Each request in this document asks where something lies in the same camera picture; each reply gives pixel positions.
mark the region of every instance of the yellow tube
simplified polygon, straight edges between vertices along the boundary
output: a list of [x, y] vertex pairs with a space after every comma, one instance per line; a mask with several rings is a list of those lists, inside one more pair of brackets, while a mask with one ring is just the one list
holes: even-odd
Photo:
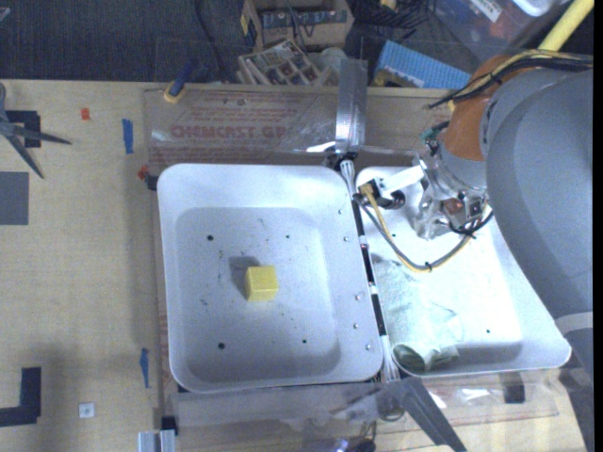
[[574, 0], [538, 48], [560, 50], [594, 6], [595, 0]]

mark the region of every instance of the metal tool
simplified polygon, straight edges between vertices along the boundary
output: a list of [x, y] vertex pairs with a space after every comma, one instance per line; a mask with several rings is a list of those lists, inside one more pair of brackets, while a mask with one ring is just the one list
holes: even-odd
[[15, 151], [23, 158], [23, 160], [38, 174], [42, 179], [44, 178], [41, 169], [38, 164], [27, 151], [25, 145], [21, 142], [19, 137], [35, 139], [35, 140], [46, 140], [48, 142], [56, 142], [58, 144], [71, 144], [69, 140], [62, 139], [60, 137], [50, 136], [42, 132], [34, 132], [29, 129], [25, 129], [20, 125], [13, 124], [8, 120], [7, 111], [4, 108], [4, 100], [7, 96], [7, 90], [3, 84], [0, 83], [0, 136], [4, 136], [8, 139], [8, 142], [15, 148]]

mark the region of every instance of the white plastic container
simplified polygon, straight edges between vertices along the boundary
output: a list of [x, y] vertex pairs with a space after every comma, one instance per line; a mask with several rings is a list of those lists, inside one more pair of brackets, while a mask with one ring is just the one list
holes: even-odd
[[521, 48], [571, 0], [435, 0], [436, 16], [484, 61]]

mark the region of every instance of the gray square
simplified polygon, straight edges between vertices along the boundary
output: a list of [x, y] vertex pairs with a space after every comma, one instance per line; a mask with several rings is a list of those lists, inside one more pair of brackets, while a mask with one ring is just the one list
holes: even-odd
[[0, 225], [29, 224], [29, 173], [0, 172]]

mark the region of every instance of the yellow block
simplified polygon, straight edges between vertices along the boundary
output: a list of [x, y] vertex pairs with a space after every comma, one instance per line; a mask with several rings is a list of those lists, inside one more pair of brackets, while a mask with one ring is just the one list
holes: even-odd
[[279, 284], [274, 266], [250, 266], [245, 272], [247, 301], [267, 301], [276, 296]]

